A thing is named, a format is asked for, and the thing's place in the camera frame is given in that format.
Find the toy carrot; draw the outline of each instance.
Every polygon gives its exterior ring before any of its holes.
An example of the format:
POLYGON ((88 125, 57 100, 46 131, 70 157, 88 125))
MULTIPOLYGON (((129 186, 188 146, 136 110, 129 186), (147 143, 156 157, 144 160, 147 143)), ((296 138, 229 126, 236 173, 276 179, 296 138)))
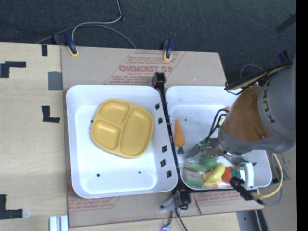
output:
POLYGON ((178 154, 184 154, 183 146, 185 144, 185 137, 182 126, 178 119, 175 120, 174 125, 174 144, 179 148, 178 154))

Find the dark floor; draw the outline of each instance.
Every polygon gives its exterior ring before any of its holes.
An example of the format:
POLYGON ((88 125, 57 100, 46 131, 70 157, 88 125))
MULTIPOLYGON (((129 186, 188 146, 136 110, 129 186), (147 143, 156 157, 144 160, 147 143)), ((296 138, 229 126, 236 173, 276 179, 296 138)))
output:
MULTIPOLYGON (((1 42, 36 43, 79 23, 119 15, 116 0, 0 1, 1 42)), ((263 69, 276 65, 284 50, 291 59, 295 56, 296 0, 120 0, 120 4, 123 19, 106 26, 129 37, 139 49, 159 49, 165 39, 174 39, 174 50, 219 52, 229 82, 239 78, 244 65, 263 69)), ((63 33, 59 38, 65 43, 63 33)), ((101 27, 79 28, 74 40, 82 46, 132 48, 122 36, 101 27)))

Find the table surface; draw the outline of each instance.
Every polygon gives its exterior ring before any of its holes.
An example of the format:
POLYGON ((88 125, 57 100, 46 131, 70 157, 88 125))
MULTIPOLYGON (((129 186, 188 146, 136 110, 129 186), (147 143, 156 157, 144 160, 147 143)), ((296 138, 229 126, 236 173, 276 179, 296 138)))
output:
MULTIPOLYGON (((41 54, 41 45, 0 43, 0 63, 27 63, 26 68, 10 68, 9 78, 0 79, 0 194, 7 194, 6 209, 31 211, 28 218, 1 220, 0 230, 48 230, 50 216, 68 214, 63 94, 60 90, 49 91, 47 78, 49 72, 61 72, 60 46, 48 46, 48 57, 41 54), (44 105, 50 106, 50 117, 60 117, 59 123, 42 122, 44 105)), ((295 149, 287 156, 288 165, 294 166, 290 167, 290 175, 296 175, 295 149)), ((285 183, 287 190, 280 205, 273 207, 274 210, 264 209, 265 215, 270 216, 266 218, 269 230, 277 227, 273 220, 279 216, 278 210, 283 209, 281 205, 289 206, 281 224, 296 228, 294 178, 285 183)), ((240 230, 236 213, 183 217, 182 220, 190 231, 240 230)), ((165 224, 166 220, 161 219, 70 230, 158 231, 165 224)), ((178 218, 173 219, 171 230, 183 230, 178 218)))

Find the yellow banana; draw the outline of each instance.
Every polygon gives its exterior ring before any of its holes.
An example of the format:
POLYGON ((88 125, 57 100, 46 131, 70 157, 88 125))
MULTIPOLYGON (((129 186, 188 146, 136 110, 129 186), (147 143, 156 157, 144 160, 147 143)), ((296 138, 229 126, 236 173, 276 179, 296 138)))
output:
POLYGON ((212 172, 207 177, 206 182, 204 182, 203 185, 206 187, 207 185, 217 181, 223 175, 225 170, 226 167, 224 166, 223 163, 217 163, 217 166, 212 170, 212 172))

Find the cardboard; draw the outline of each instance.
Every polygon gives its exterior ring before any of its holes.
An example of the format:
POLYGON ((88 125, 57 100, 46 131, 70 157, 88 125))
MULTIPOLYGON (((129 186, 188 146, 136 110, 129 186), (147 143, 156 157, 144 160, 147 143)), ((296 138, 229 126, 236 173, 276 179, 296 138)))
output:
MULTIPOLYGON (((61 47, 64 135, 68 175, 68 212, 70 227, 168 218, 159 203, 171 192, 82 199, 74 193, 70 180, 66 92, 74 85, 150 85, 154 72, 164 72, 165 87, 225 86, 225 75, 218 53, 173 51, 171 62, 163 51, 78 47, 73 58, 61 47)), ((196 216, 261 209, 255 201, 245 201, 236 191, 210 191, 191 194, 192 202, 182 216, 196 216)))

